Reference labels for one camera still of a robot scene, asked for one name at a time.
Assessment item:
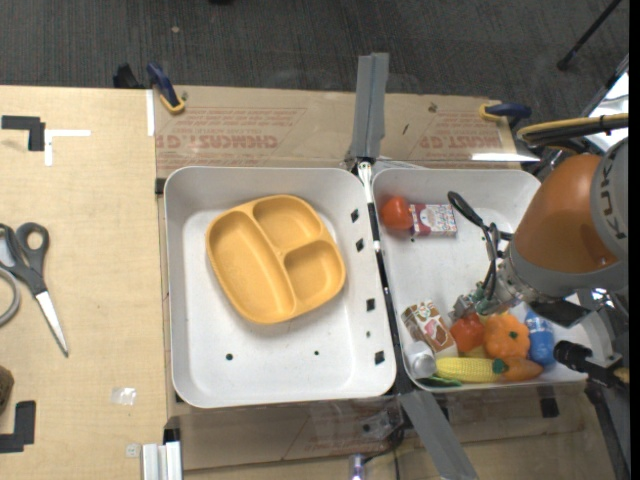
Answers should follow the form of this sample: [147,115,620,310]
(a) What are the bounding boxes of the pink and white carton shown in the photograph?
[408,202,459,238]

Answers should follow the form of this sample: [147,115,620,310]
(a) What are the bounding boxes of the brown cardboard board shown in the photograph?
[152,85,587,472]

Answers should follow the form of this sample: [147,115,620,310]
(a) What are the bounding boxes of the yellow toy corn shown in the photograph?
[434,356,507,385]

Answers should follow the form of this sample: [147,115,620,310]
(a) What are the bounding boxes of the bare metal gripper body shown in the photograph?
[468,260,544,319]

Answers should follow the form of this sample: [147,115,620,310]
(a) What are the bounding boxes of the blue bottle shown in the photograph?
[523,309,557,368]

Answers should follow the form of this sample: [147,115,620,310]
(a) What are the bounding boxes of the white plastic tray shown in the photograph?
[163,166,398,410]
[371,167,592,394]

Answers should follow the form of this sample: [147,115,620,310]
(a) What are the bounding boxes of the small silver can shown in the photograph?
[403,340,438,380]

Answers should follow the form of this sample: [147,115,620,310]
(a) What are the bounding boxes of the brown round object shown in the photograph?
[0,365,16,415]

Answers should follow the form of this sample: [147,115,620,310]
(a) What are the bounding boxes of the brown and white carton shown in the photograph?
[400,300,459,360]

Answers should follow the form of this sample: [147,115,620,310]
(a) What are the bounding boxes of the orange divided plate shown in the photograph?
[204,193,348,326]

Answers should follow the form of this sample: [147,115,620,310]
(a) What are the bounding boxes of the orange toy carrot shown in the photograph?
[494,356,545,383]

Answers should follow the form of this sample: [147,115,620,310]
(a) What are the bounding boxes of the green flat toy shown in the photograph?
[416,375,464,389]

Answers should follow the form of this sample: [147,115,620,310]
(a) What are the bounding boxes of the orange toy pumpkin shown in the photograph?
[481,313,532,361]

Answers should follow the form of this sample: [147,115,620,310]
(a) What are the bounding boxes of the black cylinder on white bracket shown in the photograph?
[551,291,626,390]

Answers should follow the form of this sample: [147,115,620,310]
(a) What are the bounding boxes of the red toy pepper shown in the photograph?
[448,312,486,354]

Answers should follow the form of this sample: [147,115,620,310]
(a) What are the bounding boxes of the red toy tomato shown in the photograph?
[379,196,416,232]

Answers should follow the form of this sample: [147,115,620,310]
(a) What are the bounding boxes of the grey-handled scissors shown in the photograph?
[0,221,70,359]

